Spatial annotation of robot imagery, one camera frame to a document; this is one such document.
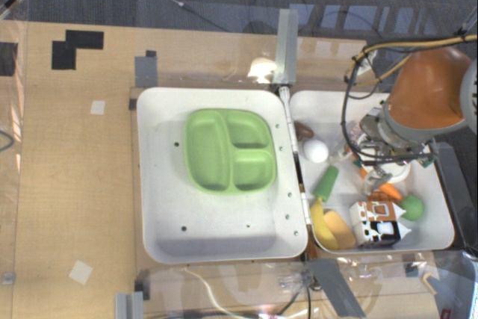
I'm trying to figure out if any green divided plate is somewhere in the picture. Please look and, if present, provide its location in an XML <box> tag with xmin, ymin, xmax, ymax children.
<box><xmin>184</xmin><ymin>108</ymin><xmax>278</xmax><ymax>196</ymax></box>

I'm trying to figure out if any brown and white carton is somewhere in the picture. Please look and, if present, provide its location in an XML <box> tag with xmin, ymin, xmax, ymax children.
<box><xmin>349</xmin><ymin>190</ymin><xmax>406</xmax><ymax>228</ymax></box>

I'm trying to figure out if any green cucumber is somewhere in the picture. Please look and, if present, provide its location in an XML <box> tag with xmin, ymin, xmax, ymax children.
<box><xmin>312</xmin><ymin>165</ymin><xmax>340</xmax><ymax>203</ymax></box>

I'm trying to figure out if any yellow banana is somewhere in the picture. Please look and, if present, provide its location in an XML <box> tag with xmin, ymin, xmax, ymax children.
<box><xmin>309</xmin><ymin>196</ymin><xmax>340</xmax><ymax>251</ymax></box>

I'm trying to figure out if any orange carrot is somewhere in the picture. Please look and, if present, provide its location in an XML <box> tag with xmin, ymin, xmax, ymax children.
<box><xmin>353</xmin><ymin>157</ymin><xmax>403</xmax><ymax>201</ymax></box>

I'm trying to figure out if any green apple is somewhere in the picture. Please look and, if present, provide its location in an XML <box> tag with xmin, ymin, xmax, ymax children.
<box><xmin>399</xmin><ymin>194</ymin><xmax>425</xmax><ymax>222</ymax></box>

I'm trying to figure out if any black and white carton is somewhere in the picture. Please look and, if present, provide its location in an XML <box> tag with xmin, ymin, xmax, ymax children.
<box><xmin>353</xmin><ymin>219</ymin><xmax>412</xmax><ymax>249</ymax></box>

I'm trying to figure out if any white plastic tray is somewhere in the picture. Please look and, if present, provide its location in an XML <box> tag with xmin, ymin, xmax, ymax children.
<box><xmin>136</xmin><ymin>87</ymin><xmax>309</xmax><ymax>265</ymax></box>
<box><xmin>289</xmin><ymin>90</ymin><xmax>456</xmax><ymax>255</ymax></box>

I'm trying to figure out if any brown sausage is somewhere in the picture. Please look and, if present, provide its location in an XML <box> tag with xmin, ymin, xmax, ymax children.
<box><xmin>294</xmin><ymin>122</ymin><xmax>314</xmax><ymax>141</ymax></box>

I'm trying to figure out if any white egg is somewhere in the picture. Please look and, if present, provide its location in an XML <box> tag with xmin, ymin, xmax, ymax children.
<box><xmin>302</xmin><ymin>139</ymin><xmax>330</xmax><ymax>164</ymax></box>

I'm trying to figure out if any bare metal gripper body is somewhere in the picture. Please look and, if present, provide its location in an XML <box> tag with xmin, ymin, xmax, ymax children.
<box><xmin>358</xmin><ymin>108</ymin><xmax>394</xmax><ymax>168</ymax></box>

